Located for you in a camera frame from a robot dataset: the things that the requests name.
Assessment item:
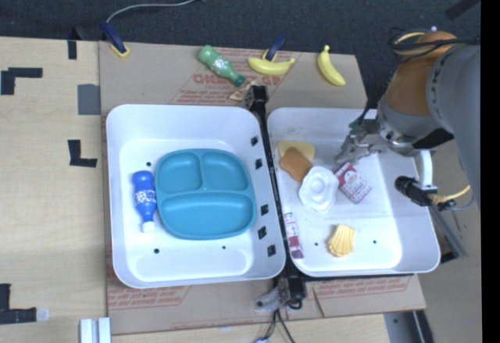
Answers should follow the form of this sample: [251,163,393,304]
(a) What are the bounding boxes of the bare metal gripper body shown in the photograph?
[350,118,416,158]

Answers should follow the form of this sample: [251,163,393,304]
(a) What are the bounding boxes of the red and white carton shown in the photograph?
[334,161,373,205]

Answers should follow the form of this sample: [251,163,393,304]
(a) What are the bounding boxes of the pale yellow cheese slice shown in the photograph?
[277,140,316,163]

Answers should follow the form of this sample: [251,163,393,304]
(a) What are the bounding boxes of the white fried egg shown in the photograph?
[298,165,340,214]

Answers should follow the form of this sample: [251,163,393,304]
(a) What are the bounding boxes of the brown toast slice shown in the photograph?
[279,147,314,184]

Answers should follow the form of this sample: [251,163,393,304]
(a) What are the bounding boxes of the thin black rod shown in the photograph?
[255,98,300,280]

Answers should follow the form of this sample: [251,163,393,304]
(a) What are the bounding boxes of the white plastic tray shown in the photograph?
[266,106,442,278]
[105,103,287,289]

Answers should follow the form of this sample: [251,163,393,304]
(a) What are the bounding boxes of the yellow banana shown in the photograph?
[316,45,347,88]
[247,55,296,77]

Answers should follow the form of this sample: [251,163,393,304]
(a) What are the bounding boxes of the yellow shell-shaped biscuit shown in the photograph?
[327,223,356,258]

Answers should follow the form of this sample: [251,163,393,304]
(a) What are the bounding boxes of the red and white packet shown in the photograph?
[284,211,305,259]

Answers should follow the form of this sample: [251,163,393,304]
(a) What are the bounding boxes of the toy pizza slice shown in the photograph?
[228,80,259,102]

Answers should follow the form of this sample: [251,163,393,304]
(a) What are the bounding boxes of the blue divided plate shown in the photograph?
[154,148,258,241]

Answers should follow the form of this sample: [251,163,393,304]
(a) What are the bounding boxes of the green bottle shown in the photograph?
[197,45,246,87]

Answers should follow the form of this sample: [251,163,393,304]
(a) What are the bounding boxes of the brown cardboard board red print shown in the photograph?
[98,40,427,336]

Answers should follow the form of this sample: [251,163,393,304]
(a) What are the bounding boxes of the blue bottle white cap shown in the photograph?
[131,170,158,234]

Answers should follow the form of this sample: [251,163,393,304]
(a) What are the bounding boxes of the black cylinder on white bracket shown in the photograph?
[394,148,439,207]

